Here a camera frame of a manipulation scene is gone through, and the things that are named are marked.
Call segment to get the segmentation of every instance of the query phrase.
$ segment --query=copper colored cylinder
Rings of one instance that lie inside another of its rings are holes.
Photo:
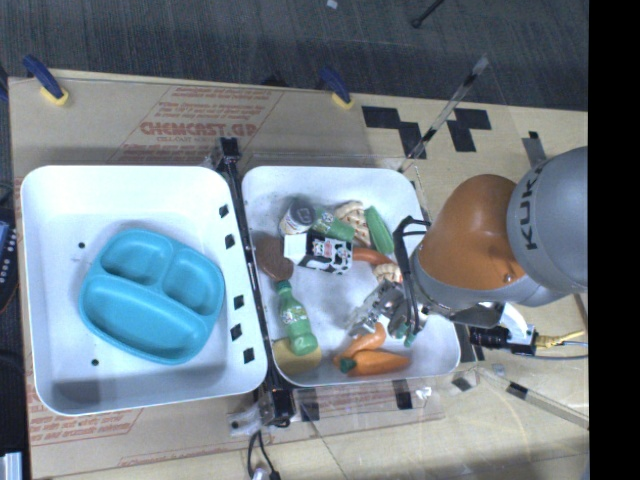
[[[494,290],[524,276],[507,236],[515,183],[482,174],[449,196],[422,241],[418,260],[434,279],[469,290]]]

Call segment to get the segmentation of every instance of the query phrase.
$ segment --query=hole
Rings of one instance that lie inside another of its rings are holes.
[[[248,348],[243,352],[243,354],[244,354],[244,364],[250,363],[256,358],[252,348]]]
[[[237,340],[240,336],[242,336],[242,326],[240,324],[238,325],[234,325],[231,328],[231,340],[235,341]]]

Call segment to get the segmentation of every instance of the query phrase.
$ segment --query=dark gray carpet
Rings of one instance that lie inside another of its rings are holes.
[[[13,76],[30,53],[55,68],[251,84],[275,75],[300,88],[330,65],[352,92],[446,100],[486,53],[467,101],[587,110],[589,0],[446,0],[420,29],[411,20],[435,0],[327,1],[0,0],[0,62]],[[12,179],[6,106],[0,169]],[[0,314],[0,349],[20,351],[18,318],[17,304]],[[0,366],[4,443],[20,439],[16,384]]]

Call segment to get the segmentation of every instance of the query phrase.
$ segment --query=yellow clamp tip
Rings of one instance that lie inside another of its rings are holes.
[[[353,99],[349,103],[347,103],[335,92],[331,95],[331,99],[334,101],[336,105],[342,107],[345,110],[349,110],[351,107],[353,107]]]
[[[65,91],[64,89],[62,89],[62,88],[61,88],[61,90],[62,90],[62,96],[60,96],[59,98],[56,98],[53,94],[51,94],[49,91],[47,91],[44,87],[40,87],[40,94],[42,94],[45,98],[47,98],[54,105],[57,105],[58,107],[61,107],[69,99],[69,93],[67,91]]]

